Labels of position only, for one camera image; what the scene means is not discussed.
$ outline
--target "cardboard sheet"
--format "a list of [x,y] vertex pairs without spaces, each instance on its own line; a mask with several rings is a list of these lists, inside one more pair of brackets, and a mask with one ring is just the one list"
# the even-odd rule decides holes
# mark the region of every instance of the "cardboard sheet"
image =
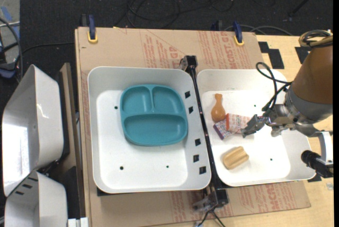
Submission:
[[[203,212],[192,204],[201,191],[173,191],[98,196],[93,180],[87,76],[97,66],[177,68],[185,55],[196,55],[198,69],[255,68],[263,58],[253,33],[245,44],[234,43],[233,32],[97,28],[98,43],[87,40],[87,28],[76,30],[78,79],[82,103],[82,151],[86,212],[93,227],[151,226],[199,221]],[[303,182],[228,189],[230,203],[220,217],[305,208],[310,202]]]

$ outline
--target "white plastic container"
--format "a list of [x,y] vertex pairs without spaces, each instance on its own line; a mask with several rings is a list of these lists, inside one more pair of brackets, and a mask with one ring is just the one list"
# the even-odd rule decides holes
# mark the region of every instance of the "white plastic container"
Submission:
[[[173,145],[139,146],[124,136],[120,98],[133,85],[175,89],[188,118],[187,137]],[[193,81],[179,69],[97,67],[88,75],[93,175],[106,193],[198,190],[211,171]]]
[[59,85],[31,65],[3,113],[5,195],[8,196],[33,170],[59,159],[63,148]]
[[[273,73],[276,79],[286,81],[280,72],[273,70]],[[315,175],[315,171],[301,160],[303,151],[310,150],[308,139],[296,130],[284,130],[281,136],[272,137],[272,129],[265,126],[246,138],[237,134],[221,140],[213,128],[211,110],[215,105],[216,93],[222,94],[222,106],[226,113],[260,116],[263,113],[261,108],[274,95],[271,80],[255,69],[208,69],[198,74],[197,83],[217,174],[225,184],[249,186],[306,180]],[[283,103],[284,95],[281,92],[276,103]],[[249,160],[228,170],[222,163],[222,157],[238,146],[244,148]]]
[[66,227],[67,220],[63,185],[36,171],[32,171],[6,200],[6,227]]

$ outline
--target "black hole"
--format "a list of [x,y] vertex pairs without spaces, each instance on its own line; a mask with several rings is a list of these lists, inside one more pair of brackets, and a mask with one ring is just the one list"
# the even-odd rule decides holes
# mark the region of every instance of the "black hole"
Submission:
[[30,180],[32,180],[32,181],[34,181],[34,182],[37,182],[37,181],[38,181],[37,179],[34,179],[34,178],[32,178],[32,177],[28,177],[28,179],[30,179]]
[[199,155],[196,154],[193,156],[193,163],[198,162],[198,161],[199,161]]
[[206,167],[200,167],[199,168],[199,174],[203,174],[206,172]]
[[23,187],[25,187],[25,188],[29,188],[29,189],[31,189],[32,188],[32,186],[30,186],[30,185],[26,185],[26,184],[24,184],[24,185],[22,185]]

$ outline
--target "brown bottle toy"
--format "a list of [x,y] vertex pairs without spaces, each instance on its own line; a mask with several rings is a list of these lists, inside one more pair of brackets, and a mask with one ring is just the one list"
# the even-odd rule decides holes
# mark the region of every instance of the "brown bottle toy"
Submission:
[[218,121],[225,119],[226,112],[224,108],[222,107],[222,94],[217,93],[215,97],[217,101],[216,101],[216,104],[212,108],[211,115],[212,115],[213,121],[217,123]]

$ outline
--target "blue divided plate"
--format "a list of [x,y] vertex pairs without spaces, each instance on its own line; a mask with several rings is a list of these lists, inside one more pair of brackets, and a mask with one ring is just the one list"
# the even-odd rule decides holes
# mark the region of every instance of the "blue divided plate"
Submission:
[[183,101],[169,86],[147,84],[125,89],[120,114],[125,137],[137,145],[171,145],[188,134]]

